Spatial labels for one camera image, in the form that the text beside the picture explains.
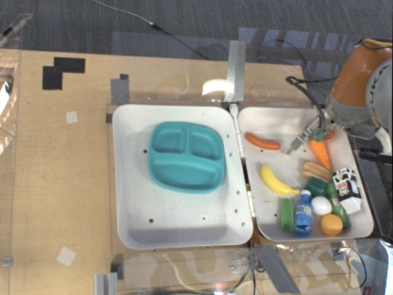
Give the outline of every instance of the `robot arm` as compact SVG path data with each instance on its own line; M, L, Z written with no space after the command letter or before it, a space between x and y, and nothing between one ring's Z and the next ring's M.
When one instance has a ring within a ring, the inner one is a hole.
M357 44L327 98L323 119L323 126L317 120L309 124L286 153L291 155L309 136L321 141L336 128L349 135L371 139L378 131L377 127L383 126L390 134L388 142L391 145L391 42L363 39Z

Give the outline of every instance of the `white cable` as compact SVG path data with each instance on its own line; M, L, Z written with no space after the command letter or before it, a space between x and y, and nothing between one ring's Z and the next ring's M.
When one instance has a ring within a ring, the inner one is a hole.
M105 3L102 3L101 1L98 1L98 0L89 0L89 1L97 3L97 4L99 4L99 5L103 6L103 7L107 7L108 9L112 9L112 10L115 10L115 11L123 12L123 13L126 13L128 15L132 15L133 17L137 17L137 18L141 19L142 21L145 21L146 23L148 23L150 26L152 26L154 24L153 22L149 21L148 19L146 19L146 18L144 18L144 17L142 17L142 16L140 16L138 14L132 13L130 11L126 11L126 10L118 9L116 7L109 6L109 5L107 5Z

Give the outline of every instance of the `toy food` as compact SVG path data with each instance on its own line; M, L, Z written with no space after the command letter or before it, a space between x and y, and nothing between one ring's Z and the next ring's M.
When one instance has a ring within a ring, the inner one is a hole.
M326 150L325 141L315 141L311 139L310 146L313 152L315 153L317 159L321 162L321 164L328 170L332 171L332 166L330 164L329 154Z
M294 231L300 236L307 236L311 233L313 225L313 208L309 202L311 193L302 190L300 193L302 200L296 206Z
M316 215L326 215L332 212L332 205L325 197L318 196L311 200L311 206Z
M327 183L325 183L323 180L311 177L305 189L310 190L313 197L317 197L318 195L325 195L326 187Z
M321 179L325 181L325 183L329 183L332 180L331 172L329 172L325 167L312 162L307 162L304 164L302 175L305 178L315 177Z
M327 214L321 219L321 229L328 236L337 236L343 231L343 222L337 215Z
M335 130L333 130L332 132L330 132L325 138L324 141L328 141L334 138L335 135Z
M294 231L294 208L290 198L281 199L281 229L285 233Z
M337 170L333 174L333 182L338 192L338 199L347 214L352 214L361 210L362 198L355 171L348 168Z
M333 183L327 185L326 197L330 200L330 203L332 204L332 213L337 215L342 220L344 228L349 227L349 221L346 215L346 211L340 204L340 201L338 199L338 193Z
M281 147L281 145L278 142L260 139L257 136L253 135L252 133L247 133L246 139L248 142L261 149L279 150Z
M275 193L279 195L298 194L300 191L293 189L280 181L267 164L263 164L260 170L263 182Z

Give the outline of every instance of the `black square marker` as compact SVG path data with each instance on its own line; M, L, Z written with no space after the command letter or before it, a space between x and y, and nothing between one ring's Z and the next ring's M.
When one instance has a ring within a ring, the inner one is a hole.
M55 57L55 72L85 73L86 59Z
M43 90L62 90L63 74L55 72L53 66L42 68L42 89Z

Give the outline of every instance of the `metal bracket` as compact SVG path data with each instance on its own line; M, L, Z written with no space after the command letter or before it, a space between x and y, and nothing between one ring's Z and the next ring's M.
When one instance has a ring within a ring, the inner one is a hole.
M128 79L111 79L111 103L122 105L130 103L130 82Z
M117 273L112 272L108 275L96 274L94 278L95 295L118 295Z
M300 291L281 260L275 246L253 248L258 260L263 265L271 282L279 293L300 294Z
M230 41L227 84L224 101L244 100L244 69L246 66L246 42Z
M248 197L248 204L250 206L251 217L256 218L257 216L255 215L254 198L252 197L251 191L247 191L247 197Z

